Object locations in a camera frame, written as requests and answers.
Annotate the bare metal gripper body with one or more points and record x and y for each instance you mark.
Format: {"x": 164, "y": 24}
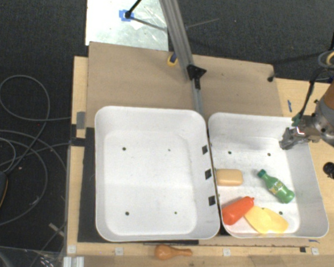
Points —
{"x": 312, "y": 130}

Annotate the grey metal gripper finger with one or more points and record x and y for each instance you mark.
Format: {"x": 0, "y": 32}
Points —
{"x": 285, "y": 137}
{"x": 294, "y": 142}

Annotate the white plastic tray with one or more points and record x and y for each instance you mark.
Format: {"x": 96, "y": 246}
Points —
{"x": 149, "y": 180}
{"x": 257, "y": 153}

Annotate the green plastic bottle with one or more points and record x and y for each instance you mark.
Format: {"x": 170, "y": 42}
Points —
{"x": 278, "y": 187}

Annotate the beige toy bread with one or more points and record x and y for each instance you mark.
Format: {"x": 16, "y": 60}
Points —
{"x": 229, "y": 177}

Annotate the yellow toy taco shell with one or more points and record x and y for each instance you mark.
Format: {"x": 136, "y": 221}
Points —
{"x": 266, "y": 221}

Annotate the red plastic bottle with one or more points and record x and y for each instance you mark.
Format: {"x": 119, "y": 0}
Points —
{"x": 237, "y": 210}

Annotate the brown cardboard board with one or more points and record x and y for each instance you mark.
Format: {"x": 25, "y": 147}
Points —
{"x": 142, "y": 80}

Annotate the brown toy chicken drumstick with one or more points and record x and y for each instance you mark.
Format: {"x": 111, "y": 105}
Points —
{"x": 167, "y": 252}

